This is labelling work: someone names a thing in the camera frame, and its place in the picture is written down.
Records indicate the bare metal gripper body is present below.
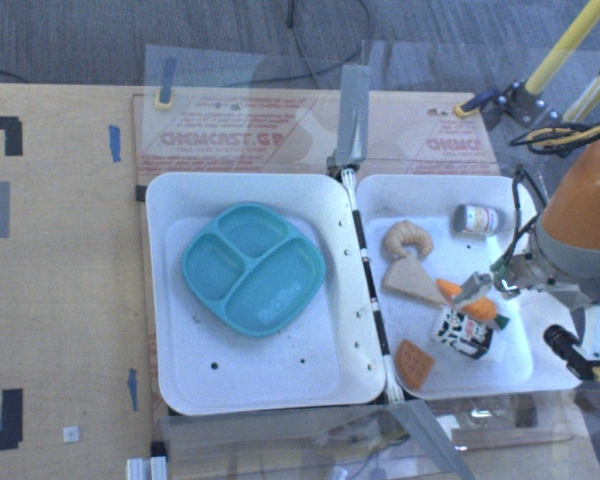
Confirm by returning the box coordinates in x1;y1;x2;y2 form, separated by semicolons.
492;251;564;300

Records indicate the orange carrot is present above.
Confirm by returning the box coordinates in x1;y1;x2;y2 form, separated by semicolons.
435;277;511;331

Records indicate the black and white carton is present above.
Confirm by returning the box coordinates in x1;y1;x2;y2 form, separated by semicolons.
430;306;496;361

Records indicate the beige bread wedge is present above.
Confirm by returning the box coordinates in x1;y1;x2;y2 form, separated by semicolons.
381;252;450;307

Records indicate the small white can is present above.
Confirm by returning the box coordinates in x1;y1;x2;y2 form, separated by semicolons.
452;203;502;238

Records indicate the white plastic tray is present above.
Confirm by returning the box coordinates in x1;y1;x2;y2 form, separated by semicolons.
354;173;584;402
144;170;388;417

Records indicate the beige croissant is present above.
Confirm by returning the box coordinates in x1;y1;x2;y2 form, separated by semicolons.
381;219;436;261

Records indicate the orange waffle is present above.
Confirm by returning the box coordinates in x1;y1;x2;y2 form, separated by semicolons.
393;338;437;391

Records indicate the black and white thin rod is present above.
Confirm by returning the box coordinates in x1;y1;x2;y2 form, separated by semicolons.
339;167;407;405

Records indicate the blue divided plate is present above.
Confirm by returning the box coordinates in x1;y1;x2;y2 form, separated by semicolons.
181;201;328;340

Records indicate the black cylinder on white bracket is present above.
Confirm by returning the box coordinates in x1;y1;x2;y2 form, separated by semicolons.
543;304;600;384

